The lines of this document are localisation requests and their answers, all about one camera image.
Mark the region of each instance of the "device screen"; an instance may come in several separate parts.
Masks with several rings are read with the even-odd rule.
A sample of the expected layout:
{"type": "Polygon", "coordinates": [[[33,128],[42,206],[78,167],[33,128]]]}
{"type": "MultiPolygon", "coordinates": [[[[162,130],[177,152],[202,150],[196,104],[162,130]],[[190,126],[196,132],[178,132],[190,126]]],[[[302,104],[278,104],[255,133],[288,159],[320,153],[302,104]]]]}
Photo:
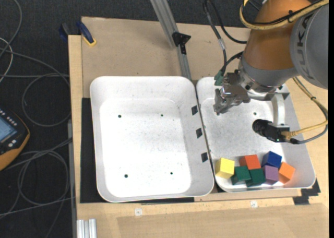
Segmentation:
{"type": "Polygon", "coordinates": [[[16,130],[0,117],[0,141],[16,133],[16,130]]]}

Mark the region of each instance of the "orange block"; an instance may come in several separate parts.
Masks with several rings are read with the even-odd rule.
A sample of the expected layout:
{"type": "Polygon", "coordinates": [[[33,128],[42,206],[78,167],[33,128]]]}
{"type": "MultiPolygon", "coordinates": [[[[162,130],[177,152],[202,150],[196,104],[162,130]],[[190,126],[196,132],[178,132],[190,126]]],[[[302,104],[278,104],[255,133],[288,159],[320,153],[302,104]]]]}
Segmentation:
{"type": "Polygon", "coordinates": [[[249,170],[252,169],[260,169],[261,164],[259,161],[259,158],[257,157],[256,154],[250,154],[249,156],[244,156],[239,160],[239,164],[241,166],[246,165],[249,170]]]}
{"type": "Polygon", "coordinates": [[[278,171],[278,179],[279,179],[279,181],[281,183],[288,182],[292,178],[295,170],[296,169],[293,166],[291,166],[291,165],[289,165],[289,164],[287,164],[285,162],[282,162],[281,167],[280,167],[280,169],[278,171]]]}

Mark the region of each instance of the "yellow and black device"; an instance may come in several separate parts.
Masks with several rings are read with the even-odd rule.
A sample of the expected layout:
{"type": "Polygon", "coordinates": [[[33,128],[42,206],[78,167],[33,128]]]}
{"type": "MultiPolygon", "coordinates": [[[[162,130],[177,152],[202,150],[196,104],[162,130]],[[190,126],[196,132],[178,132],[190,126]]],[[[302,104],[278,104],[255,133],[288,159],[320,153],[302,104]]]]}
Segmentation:
{"type": "Polygon", "coordinates": [[[29,137],[30,132],[21,118],[0,105],[0,171],[21,153],[29,137]]]}

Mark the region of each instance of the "yellow block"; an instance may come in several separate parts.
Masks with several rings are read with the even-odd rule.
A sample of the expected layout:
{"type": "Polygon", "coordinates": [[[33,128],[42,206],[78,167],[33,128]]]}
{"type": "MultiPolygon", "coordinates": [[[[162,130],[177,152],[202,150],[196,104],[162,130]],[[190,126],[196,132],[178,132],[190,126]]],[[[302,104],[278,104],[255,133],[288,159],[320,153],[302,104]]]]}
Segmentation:
{"type": "Polygon", "coordinates": [[[226,158],[221,158],[216,162],[214,169],[216,176],[228,179],[234,174],[234,161],[226,158]]]}

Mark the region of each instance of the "yellow cable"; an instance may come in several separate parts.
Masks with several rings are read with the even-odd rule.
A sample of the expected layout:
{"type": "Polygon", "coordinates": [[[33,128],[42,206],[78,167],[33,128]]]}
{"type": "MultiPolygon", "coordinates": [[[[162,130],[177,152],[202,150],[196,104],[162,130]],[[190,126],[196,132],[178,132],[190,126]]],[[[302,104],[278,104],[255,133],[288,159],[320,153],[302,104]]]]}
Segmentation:
{"type": "Polygon", "coordinates": [[[320,2],[316,2],[314,4],[311,4],[310,6],[308,6],[305,9],[301,9],[299,12],[297,12],[295,15],[289,17],[288,19],[285,19],[281,22],[278,23],[273,23],[271,25],[257,25],[256,23],[249,23],[243,15],[243,7],[246,6],[246,4],[248,3],[249,0],[244,0],[243,1],[243,5],[240,7],[239,9],[239,16],[240,16],[240,20],[241,22],[244,24],[244,26],[246,26],[247,28],[250,29],[254,29],[254,30],[269,30],[269,29],[274,29],[274,28],[278,28],[278,27],[282,27],[285,26],[289,23],[292,23],[294,21],[296,21],[297,19],[301,18],[302,16],[326,5],[329,3],[329,0],[322,0],[320,2]]]}
{"type": "MultiPolygon", "coordinates": [[[[328,110],[310,92],[307,91],[307,89],[300,83],[300,81],[297,78],[295,78],[295,77],[293,78],[293,81],[298,85],[298,87],[312,101],[314,101],[317,104],[317,106],[319,106],[320,108],[322,108],[326,112],[326,115],[328,116],[328,110]]],[[[328,125],[328,120],[325,120],[324,122],[322,122],[320,124],[317,124],[317,125],[314,125],[314,126],[311,126],[311,127],[306,127],[306,128],[300,129],[300,130],[293,131],[293,132],[282,132],[281,134],[283,136],[285,136],[286,139],[289,140],[291,137],[297,136],[300,133],[309,132],[311,130],[314,130],[314,129],[317,129],[317,128],[320,128],[320,127],[323,127],[323,126],[326,126],[326,125],[328,125]]]]}

